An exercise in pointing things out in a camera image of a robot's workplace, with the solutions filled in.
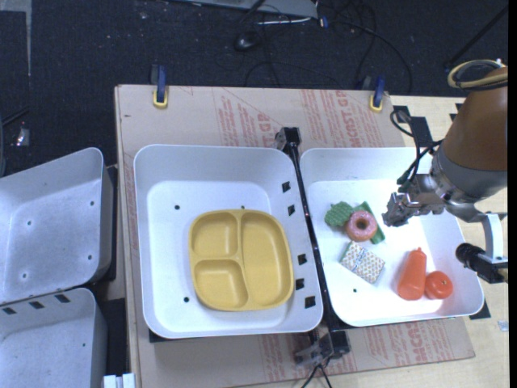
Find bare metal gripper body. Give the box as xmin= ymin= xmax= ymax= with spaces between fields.
xmin=403 ymin=173 xmax=460 ymax=218

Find green flat toy vegetable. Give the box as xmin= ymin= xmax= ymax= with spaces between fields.
xmin=352 ymin=200 xmax=386 ymax=245

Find pink doughnut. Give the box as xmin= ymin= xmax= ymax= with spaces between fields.
xmin=344 ymin=210 xmax=380 ymax=243

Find white patterned packet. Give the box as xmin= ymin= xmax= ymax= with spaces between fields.
xmin=339 ymin=240 xmax=386 ymax=285

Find orange bottle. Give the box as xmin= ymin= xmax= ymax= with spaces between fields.
xmin=397 ymin=247 xmax=428 ymax=302

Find orange tomato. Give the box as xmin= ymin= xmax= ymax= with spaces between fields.
xmin=423 ymin=270 xmax=455 ymax=301

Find thin black rod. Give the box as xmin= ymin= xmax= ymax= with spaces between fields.
xmin=288 ymin=143 xmax=345 ymax=335

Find white plastic tray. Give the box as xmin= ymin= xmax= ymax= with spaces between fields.
xmin=299 ymin=146 xmax=485 ymax=328
xmin=132 ymin=143 xmax=324 ymax=340

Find yellow divided plate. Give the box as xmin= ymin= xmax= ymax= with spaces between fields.
xmin=187 ymin=209 xmax=296 ymax=313

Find brown cardboard board red print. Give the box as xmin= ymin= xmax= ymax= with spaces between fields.
xmin=114 ymin=85 xmax=477 ymax=388

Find black cylinder on white bracket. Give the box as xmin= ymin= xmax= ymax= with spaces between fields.
xmin=455 ymin=212 xmax=509 ymax=285

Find black block with thin wires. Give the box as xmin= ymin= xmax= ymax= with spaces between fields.
xmin=275 ymin=126 xmax=303 ymax=151
xmin=293 ymin=329 xmax=351 ymax=365

